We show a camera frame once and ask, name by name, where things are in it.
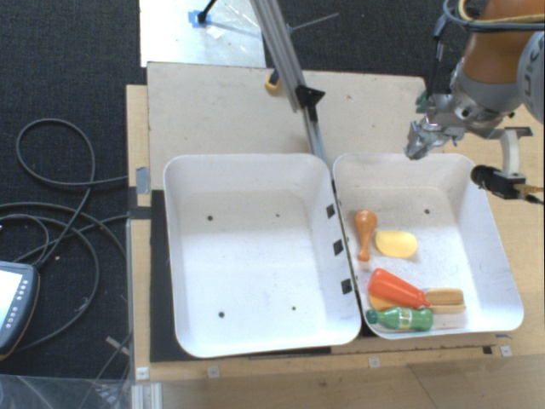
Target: wooden table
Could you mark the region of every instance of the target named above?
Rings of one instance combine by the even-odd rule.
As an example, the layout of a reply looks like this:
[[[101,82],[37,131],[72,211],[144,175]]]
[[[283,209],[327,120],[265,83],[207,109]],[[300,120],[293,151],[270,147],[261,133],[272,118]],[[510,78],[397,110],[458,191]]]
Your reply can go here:
[[[149,167],[150,188],[160,189],[162,167],[170,158],[184,153],[231,153],[232,144],[226,143],[230,139],[231,143],[235,140],[235,147],[240,147],[235,150],[237,153],[306,151],[302,118],[290,110],[281,92],[271,96],[264,90],[266,76],[267,70],[151,64],[148,67],[148,86],[127,87],[129,185],[135,187],[138,168]],[[421,79],[328,72],[306,72],[306,77],[310,86],[327,92],[318,114],[329,165],[344,152],[401,152],[409,122],[418,118],[414,113],[414,100],[423,90]],[[278,121],[271,124],[271,116]],[[218,122],[232,124],[229,127],[233,132],[231,138],[226,137],[227,130],[217,128]],[[245,146],[248,122],[254,128],[252,131],[263,126],[267,131],[260,134],[255,145]],[[518,110],[512,125],[529,125],[534,130],[532,138],[525,138],[520,143],[521,171],[528,176],[529,183],[543,184],[543,127],[523,108]],[[199,132],[201,136],[192,137]],[[206,136],[208,143],[214,143],[213,152],[202,135]],[[458,148],[446,147],[445,151],[464,154],[478,164],[501,167],[502,163],[497,141],[482,141],[470,135]],[[365,380],[374,377],[373,383],[380,389],[387,389],[392,380],[399,380],[399,392],[404,389],[404,395],[409,395],[407,389],[412,388],[411,383],[416,383],[413,396],[423,395],[426,387],[424,379],[417,376],[416,372],[420,370],[416,366],[427,364],[439,371],[444,362],[449,361],[457,366],[457,371],[463,372],[463,368],[473,368],[467,363],[475,360],[482,368],[486,362],[504,361],[499,359],[502,356],[500,346],[508,346],[517,357],[519,364],[516,368],[527,370],[532,365],[539,369],[536,365],[542,365],[545,354],[543,208],[496,197],[489,197],[489,201],[525,307],[525,319],[518,330],[506,335],[467,334],[403,341],[366,338],[333,348],[329,355],[305,357],[150,362],[151,223],[147,219],[132,219],[129,222],[129,271],[136,376],[151,381],[183,381],[170,389],[165,398],[168,395],[174,398],[177,392],[192,389],[196,399],[193,407],[215,407],[211,399],[217,397],[216,403],[220,404],[222,398],[219,395],[232,397],[231,391],[226,391],[227,383],[230,383],[230,390],[237,389],[237,386],[244,389],[247,383],[253,383],[259,389],[266,387],[264,383],[269,383],[269,380],[276,383],[278,389],[289,387],[290,383],[299,383],[303,389],[305,386],[314,389],[320,380],[328,383],[328,377],[340,378],[341,382],[343,377],[361,376]],[[149,206],[150,194],[139,193],[137,203],[140,207]],[[491,347],[491,354],[485,354],[483,347]],[[375,373],[374,369],[369,371],[377,360],[381,367],[391,367],[391,377],[381,376],[382,373]],[[212,380],[208,378],[210,372],[212,375],[219,373],[223,384],[209,383]],[[264,377],[265,382],[260,382],[259,377]],[[353,392],[354,382],[346,383],[348,389],[345,391]],[[336,386],[337,390],[343,389],[339,386]],[[291,388],[293,395],[297,395],[295,389],[299,388],[294,384]],[[430,389],[426,392],[429,399]],[[277,403],[284,404],[286,401],[281,394],[277,395],[280,399]],[[232,400],[232,406],[228,407],[238,404],[236,398]]]

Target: screen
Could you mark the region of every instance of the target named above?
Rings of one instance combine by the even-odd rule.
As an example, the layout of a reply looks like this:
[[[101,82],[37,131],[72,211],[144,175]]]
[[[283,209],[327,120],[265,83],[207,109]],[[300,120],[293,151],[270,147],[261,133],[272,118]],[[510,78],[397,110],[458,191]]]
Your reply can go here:
[[[10,273],[0,269],[0,325],[8,315],[9,306],[14,300],[14,295],[22,278],[22,274]]]

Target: black floor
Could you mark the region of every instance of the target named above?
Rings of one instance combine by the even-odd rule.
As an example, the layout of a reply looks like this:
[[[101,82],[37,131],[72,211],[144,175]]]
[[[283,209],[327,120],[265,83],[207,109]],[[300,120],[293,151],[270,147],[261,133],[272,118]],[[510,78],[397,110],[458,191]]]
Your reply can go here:
[[[425,76],[432,59],[430,33],[442,0],[280,0],[286,21],[297,26],[323,15],[341,15],[294,33],[304,68]],[[15,156],[19,132],[40,118],[78,126],[95,149],[96,179],[126,174],[126,84],[143,84],[139,65],[138,0],[0,0],[0,205],[47,202],[76,208],[85,186],[51,187],[29,177]],[[464,32],[449,32],[445,60],[455,65]],[[91,163],[81,138],[51,124],[31,129],[23,157],[40,175],[57,181],[88,181]],[[98,219],[128,208],[125,181],[93,186],[84,211]],[[67,221],[59,210],[0,206],[0,217],[25,213]],[[77,221],[82,227],[86,222]],[[0,260],[13,261],[43,242],[29,220],[5,220]],[[112,224],[124,242],[124,223]],[[55,238],[60,233],[52,228]],[[127,336],[124,259],[103,232],[87,234],[100,262],[100,285],[89,310],[71,328],[0,363],[0,373],[95,377],[113,349],[108,336]],[[63,241],[42,271],[37,310],[21,346],[49,334],[77,314],[89,299],[95,267],[80,242]],[[119,377],[118,356],[104,377]]]

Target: empty white tray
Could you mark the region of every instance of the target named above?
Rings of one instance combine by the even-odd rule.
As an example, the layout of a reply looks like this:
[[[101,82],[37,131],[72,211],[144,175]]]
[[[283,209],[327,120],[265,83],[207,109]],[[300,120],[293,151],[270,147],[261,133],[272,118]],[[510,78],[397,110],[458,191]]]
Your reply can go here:
[[[331,177],[308,154],[164,170],[176,337],[208,358],[348,343],[361,316]]]
[[[371,308],[367,283],[375,268],[421,289],[463,289],[463,314],[436,314],[433,328],[425,332],[373,325],[381,337],[511,331],[522,322],[522,302],[485,191],[469,178],[473,167],[457,154],[430,154],[418,161],[403,154],[348,154],[336,160],[337,198],[364,311]],[[413,233],[416,254],[410,259],[387,257],[371,241],[370,261],[359,262],[353,216],[360,209],[376,213],[377,230]]]

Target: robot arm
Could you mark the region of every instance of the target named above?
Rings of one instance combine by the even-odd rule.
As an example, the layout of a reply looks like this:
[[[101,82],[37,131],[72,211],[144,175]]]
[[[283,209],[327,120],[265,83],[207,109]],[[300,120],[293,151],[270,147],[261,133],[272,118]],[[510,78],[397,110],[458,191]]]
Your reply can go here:
[[[521,198],[520,189],[527,188],[521,188],[525,178],[518,172],[518,139],[531,135],[531,131],[500,130],[497,126],[522,102],[543,123],[545,0],[489,0],[478,20],[466,14],[466,1],[459,0],[453,9],[450,0],[445,0],[445,13],[434,33],[438,41],[436,62],[440,60],[440,38],[448,22],[465,26],[471,34],[452,75],[450,92],[434,94],[433,82],[428,83],[427,93],[421,98],[424,118],[420,123],[411,123],[405,153],[411,159],[423,158],[447,141],[456,144],[465,132],[499,139],[503,170],[479,167],[479,173],[472,178],[500,197]]]

